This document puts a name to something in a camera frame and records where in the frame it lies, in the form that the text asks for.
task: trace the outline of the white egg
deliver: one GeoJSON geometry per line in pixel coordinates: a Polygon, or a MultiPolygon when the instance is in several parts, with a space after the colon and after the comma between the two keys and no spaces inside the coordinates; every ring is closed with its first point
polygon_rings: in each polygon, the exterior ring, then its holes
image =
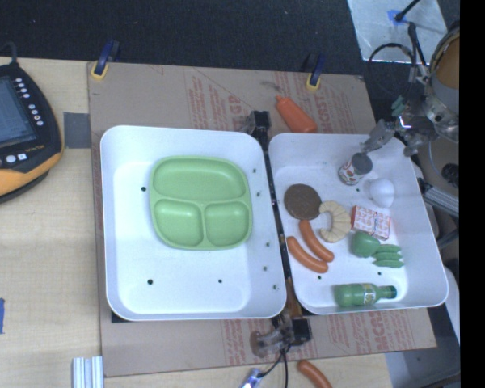
{"type": "Polygon", "coordinates": [[[394,203],[394,183],[387,178],[368,179],[365,183],[365,192],[379,207],[388,208],[394,203]]]}

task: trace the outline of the cardboard sheet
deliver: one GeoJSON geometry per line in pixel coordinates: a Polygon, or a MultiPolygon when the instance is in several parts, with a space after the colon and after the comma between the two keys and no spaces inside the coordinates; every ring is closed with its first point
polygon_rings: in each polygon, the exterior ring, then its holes
{"type": "MultiPolygon", "coordinates": [[[[348,75],[322,75],[305,88],[307,74],[111,63],[102,81],[88,74],[100,328],[105,376],[269,363],[251,351],[250,335],[272,330],[268,319],[125,322],[105,292],[99,141],[118,124],[238,130],[253,110],[269,111],[270,137],[289,129],[275,109],[290,96],[319,132],[368,133],[375,125],[365,84],[348,75]]],[[[292,361],[434,348],[426,309],[310,316],[313,339],[288,355],[292,361]]]]}

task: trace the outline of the orange bottle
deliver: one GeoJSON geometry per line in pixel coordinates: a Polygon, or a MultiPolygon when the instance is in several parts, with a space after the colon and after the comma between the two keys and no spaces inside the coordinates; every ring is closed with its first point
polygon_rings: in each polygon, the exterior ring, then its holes
{"type": "Polygon", "coordinates": [[[285,96],[276,96],[276,109],[294,133],[316,133],[318,126],[294,101],[285,96]]]}

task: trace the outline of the screen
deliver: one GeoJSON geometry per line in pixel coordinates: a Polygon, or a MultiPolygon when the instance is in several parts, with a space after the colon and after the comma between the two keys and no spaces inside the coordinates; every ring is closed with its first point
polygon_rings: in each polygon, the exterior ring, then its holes
{"type": "Polygon", "coordinates": [[[0,148],[36,139],[9,78],[0,78],[0,148]]]}

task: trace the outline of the wooden table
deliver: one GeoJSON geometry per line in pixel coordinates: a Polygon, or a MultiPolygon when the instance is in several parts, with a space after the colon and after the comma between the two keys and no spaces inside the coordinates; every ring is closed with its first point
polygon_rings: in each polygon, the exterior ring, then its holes
{"type": "MultiPolygon", "coordinates": [[[[0,57],[0,65],[10,61],[0,57]]],[[[89,113],[85,61],[19,59],[51,103],[89,113]]],[[[71,363],[101,355],[90,149],[66,149],[48,177],[0,205],[0,387],[70,387],[71,363]]],[[[313,361],[335,388],[391,386],[383,354],[313,361]]],[[[106,387],[236,387],[250,366],[106,378],[106,387]]],[[[283,365],[260,386],[281,387],[283,365]]],[[[289,363],[289,386],[309,386],[289,363]]]]}

